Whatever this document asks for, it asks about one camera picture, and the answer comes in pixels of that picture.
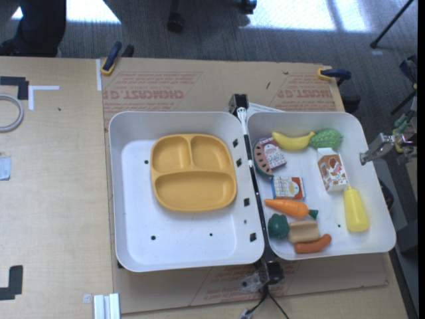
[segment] yellow bottle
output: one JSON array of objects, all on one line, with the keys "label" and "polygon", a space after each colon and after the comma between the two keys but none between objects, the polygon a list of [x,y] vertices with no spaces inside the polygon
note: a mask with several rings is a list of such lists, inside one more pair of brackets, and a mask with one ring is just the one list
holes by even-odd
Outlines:
[{"label": "yellow bottle", "polygon": [[349,231],[359,232],[369,228],[369,220],[359,192],[348,186],[344,191],[345,221]]}]

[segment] white cable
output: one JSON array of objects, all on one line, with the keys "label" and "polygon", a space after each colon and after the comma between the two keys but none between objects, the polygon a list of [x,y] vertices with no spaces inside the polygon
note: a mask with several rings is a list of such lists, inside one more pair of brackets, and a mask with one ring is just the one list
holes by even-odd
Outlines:
[{"label": "white cable", "polygon": [[22,107],[21,102],[12,96],[9,96],[8,94],[0,94],[0,100],[8,100],[9,102],[12,102],[14,105],[16,105],[19,109],[19,115],[18,118],[10,125],[8,126],[0,126],[0,132],[9,132],[18,127],[18,125],[22,122],[22,119],[24,117],[24,108]]}]

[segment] wooden table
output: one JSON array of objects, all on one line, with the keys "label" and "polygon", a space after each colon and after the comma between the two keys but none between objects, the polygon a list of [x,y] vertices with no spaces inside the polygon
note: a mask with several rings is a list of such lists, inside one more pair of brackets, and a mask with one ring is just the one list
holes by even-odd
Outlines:
[{"label": "wooden table", "polygon": [[[2,318],[91,318],[90,295],[113,293],[102,93],[93,59],[0,58],[0,76],[24,76],[34,110],[0,134],[11,178],[0,181],[0,288],[22,265],[23,292],[0,301]],[[14,94],[11,87],[0,92]],[[15,111],[0,102],[0,124]],[[290,318],[407,318],[388,253],[387,285],[280,298]],[[237,318],[256,301],[126,315]],[[271,300],[256,318],[283,318]]]}]

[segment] toy watermelon slice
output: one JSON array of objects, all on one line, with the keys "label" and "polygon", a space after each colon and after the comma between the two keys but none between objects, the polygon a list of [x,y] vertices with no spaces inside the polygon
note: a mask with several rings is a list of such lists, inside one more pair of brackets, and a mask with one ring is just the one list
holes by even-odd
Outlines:
[{"label": "toy watermelon slice", "polygon": [[260,140],[254,143],[254,149],[252,151],[254,154],[254,166],[258,172],[263,176],[273,177],[272,169],[264,153],[264,148],[260,145]]}]

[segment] black pants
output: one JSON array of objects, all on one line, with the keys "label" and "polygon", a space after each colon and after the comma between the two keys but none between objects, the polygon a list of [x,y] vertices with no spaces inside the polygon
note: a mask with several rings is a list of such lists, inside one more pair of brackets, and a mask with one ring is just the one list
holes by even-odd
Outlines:
[{"label": "black pants", "polygon": [[23,18],[13,38],[25,54],[54,56],[66,28],[66,0],[18,0]]}]

